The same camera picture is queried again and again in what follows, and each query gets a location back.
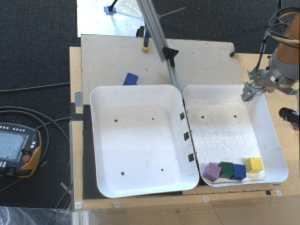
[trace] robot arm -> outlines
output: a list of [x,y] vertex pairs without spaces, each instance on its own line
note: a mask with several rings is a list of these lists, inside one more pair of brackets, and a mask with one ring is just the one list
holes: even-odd
[[[241,97],[243,101],[247,102],[251,101],[257,95],[261,95],[265,92],[271,93],[275,89],[288,95],[296,95],[298,110],[294,111],[283,108],[280,110],[279,115],[283,119],[291,122],[294,126],[299,127],[299,90],[292,88],[292,86],[299,81],[299,8],[298,11],[296,11],[298,14],[287,27],[284,35],[278,36],[277,33],[273,33],[272,30],[270,31],[272,21],[275,24],[281,17],[285,16],[285,14],[291,13],[287,9],[284,12],[280,14],[280,12],[277,11],[269,23],[267,35],[279,41],[276,51],[270,57],[269,65],[266,69],[258,69],[259,61],[254,70],[248,72],[249,79],[252,80],[252,82],[245,83]],[[261,56],[266,37],[263,40]]]

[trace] blue cube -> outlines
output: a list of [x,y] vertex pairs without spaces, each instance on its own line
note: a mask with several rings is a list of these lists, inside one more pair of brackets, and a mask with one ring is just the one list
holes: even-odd
[[136,85],[138,78],[139,77],[137,75],[134,75],[132,73],[127,73],[127,76],[125,78],[123,85]]
[[233,164],[234,175],[230,178],[231,180],[243,180],[246,175],[245,165]]

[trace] yellow cube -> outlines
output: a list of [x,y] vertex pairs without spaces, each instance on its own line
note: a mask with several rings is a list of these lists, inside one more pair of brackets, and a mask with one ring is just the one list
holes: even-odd
[[262,159],[259,157],[251,157],[245,161],[247,173],[258,173],[263,170]]

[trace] wooden table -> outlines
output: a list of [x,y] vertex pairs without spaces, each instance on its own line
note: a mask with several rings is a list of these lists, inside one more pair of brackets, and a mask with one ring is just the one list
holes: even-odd
[[[257,54],[235,54],[245,81]],[[268,64],[263,57],[262,67]],[[81,48],[70,48],[71,102],[83,90]],[[72,121],[73,202],[75,210],[91,210],[99,224],[295,224],[300,220],[299,131],[278,115],[282,107],[296,109],[295,96],[265,94],[270,115],[289,169],[280,184],[228,187],[199,186],[177,196],[83,199],[83,122]],[[76,113],[83,113],[76,107]]]

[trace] orange handheld controller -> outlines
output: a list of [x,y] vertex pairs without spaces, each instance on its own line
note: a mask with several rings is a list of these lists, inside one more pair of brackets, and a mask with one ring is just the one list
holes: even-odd
[[27,178],[36,171],[42,151],[38,130],[13,123],[0,123],[0,177]]

